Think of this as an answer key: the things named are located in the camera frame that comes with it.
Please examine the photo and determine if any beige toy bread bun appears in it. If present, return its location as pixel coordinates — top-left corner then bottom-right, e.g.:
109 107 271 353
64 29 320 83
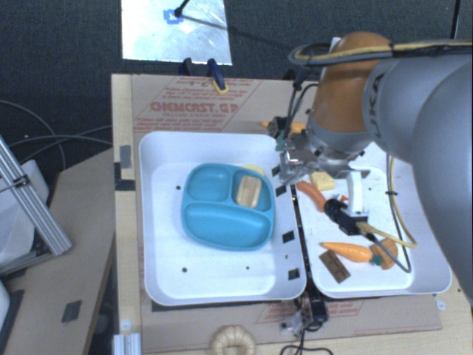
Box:
235 175 263 210

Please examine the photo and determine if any brown cardboard board red print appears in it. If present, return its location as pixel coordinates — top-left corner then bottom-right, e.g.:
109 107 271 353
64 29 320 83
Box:
131 74 443 355

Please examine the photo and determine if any brown toy chocolate bar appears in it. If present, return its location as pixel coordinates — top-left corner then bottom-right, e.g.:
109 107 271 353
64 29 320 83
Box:
319 250 352 284

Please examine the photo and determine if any orange toy food piece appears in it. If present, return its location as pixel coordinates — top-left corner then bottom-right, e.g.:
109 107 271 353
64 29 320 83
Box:
261 121 307 135

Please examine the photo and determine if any black cylinder on white bracket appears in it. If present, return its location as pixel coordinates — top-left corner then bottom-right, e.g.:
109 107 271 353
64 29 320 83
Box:
324 170 371 236

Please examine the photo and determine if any orange toy sausage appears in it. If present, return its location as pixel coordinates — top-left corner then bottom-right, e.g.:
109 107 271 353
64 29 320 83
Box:
296 180 328 212

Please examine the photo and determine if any blue divided plate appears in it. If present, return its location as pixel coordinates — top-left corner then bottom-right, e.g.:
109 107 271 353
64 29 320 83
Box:
180 163 276 252

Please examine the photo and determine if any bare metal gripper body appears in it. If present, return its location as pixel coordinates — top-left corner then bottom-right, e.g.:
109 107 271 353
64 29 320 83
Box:
279 138 371 183

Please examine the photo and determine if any yellow round toy piece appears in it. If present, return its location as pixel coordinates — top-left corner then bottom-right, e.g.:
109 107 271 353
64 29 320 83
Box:
239 163 265 178

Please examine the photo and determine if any black block with thin wires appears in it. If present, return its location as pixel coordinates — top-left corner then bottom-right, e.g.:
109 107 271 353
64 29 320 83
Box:
270 115 293 140
279 296 330 334

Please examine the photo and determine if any beige toy doughnut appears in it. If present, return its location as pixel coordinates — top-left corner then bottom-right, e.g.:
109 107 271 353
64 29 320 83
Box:
210 325 257 355

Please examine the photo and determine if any orange toy carrot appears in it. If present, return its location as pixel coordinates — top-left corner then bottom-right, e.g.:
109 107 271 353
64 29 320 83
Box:
319 241 384 267

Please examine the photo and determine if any yellow toy cheese wedge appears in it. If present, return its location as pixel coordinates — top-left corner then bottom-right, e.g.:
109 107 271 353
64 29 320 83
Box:
309 171 337 192

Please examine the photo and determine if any white plastic tray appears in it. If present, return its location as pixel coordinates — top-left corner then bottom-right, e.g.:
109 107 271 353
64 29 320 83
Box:
138 130 308 307
294 138 453 300

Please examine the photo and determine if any thin black and white rod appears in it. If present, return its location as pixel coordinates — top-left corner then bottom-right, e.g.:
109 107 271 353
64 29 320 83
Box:
290 183 312 300

